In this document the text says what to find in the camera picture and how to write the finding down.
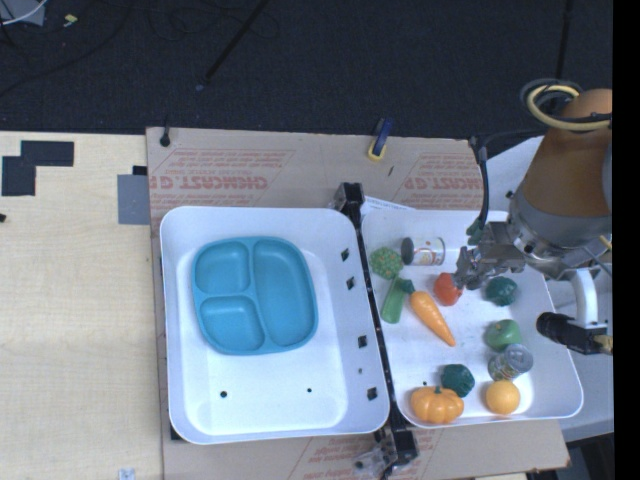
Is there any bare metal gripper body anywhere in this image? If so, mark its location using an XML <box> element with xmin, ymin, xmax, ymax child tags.
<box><xmin>468</xmin><ymin>220</ymin><xmax>571</xmax><ymax>280</ymax></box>

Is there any dark green toy broccoli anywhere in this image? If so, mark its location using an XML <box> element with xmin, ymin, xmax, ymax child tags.
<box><xmin>439</xmin><ymin>363</ymin><xmax>477</xmax><ymax>399</ymax></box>
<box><xmin>485</xmin><ymin>276</ymin><xmax>519</xmax><ymax>308</ymax></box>

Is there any red toy tomato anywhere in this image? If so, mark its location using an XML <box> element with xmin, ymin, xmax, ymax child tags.
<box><xmin>432</xmin><ymin>271</ymin><xmax>465</xmax><ymax>308</ymax></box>

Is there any white small can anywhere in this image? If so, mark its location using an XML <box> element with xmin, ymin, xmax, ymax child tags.
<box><xmin>400</xmin><ymin>236</ymin><xmax>447</xmax><ymax>268</ymax></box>

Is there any orange toy carrot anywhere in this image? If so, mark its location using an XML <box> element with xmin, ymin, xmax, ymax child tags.
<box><xmin>409</xmin><ymin>290</ymin><xmax>458</xmax><ymax>348</ymax></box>

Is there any light green toy pepper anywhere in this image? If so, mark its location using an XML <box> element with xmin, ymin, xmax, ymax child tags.
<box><xmin>482</xmin><ymin>318</ymin><xmax>524</xmax><ymax>353</ymax></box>

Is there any green spotted toy vegetable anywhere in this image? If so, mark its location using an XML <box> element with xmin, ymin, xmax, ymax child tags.
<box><xmin>368</xmin><ymin>246</ymin><xmax>405</xmax><ymax>281</ymax></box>

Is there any green toy cucumber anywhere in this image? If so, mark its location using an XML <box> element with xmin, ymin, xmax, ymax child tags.
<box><xmin>380</xmin><ymin>276</ymin><xmax>416</xmax><ymax>326</ymax></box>

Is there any white plastic tray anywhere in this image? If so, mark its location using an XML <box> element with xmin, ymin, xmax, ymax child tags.
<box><xmin>360</xmin><ymin>207</ymin><xmax>585</xmax><ymax>430</ymax></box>
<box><xmin>158</xmin><ymin>205</ymin><xmax>392</xmax><ymax>446</ymax></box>

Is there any thin black rod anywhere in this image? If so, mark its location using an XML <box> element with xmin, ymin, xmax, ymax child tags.
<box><xmin>348</xmin><ymin>206</ymin><xmax>407</xmax><ymax>437</ymax></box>

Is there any white paper sheet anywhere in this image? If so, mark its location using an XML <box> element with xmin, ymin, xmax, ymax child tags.
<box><xmin>361</xmin><ymin>195</ymin><xmax>417</xmax><ymax>214</ymax></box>

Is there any orange toy fruit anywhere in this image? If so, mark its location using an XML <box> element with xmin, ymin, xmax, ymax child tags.
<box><xmin>484</xmin><ymin>379</ymin><xmax>522</xmax><ymax>416</ymax></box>

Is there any orange toy pumpkin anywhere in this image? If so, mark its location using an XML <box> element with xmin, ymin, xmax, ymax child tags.
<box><xmin>409</xmin><ymin>385</ymin><xmax>466</xmax><ymax>426</ymax></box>

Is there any blue divided plate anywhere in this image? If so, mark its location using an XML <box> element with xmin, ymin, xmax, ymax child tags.
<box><xmin>190</xmin><ymin>235</ymin><xmax>320</xmax><ymax>357</ymax></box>

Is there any brown cardboard board red print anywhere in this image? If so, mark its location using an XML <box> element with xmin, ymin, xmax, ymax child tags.
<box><xmin>144</xmin><ymin>126</ymin><xmax>572</xmax><ymax>480</ymax></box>

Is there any black cylinder on white bracket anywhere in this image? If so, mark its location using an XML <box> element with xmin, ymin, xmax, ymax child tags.
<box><xmin>535</xmin><ymin>265</ymin><xmax>614</xmax><ymax>357</ymax></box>

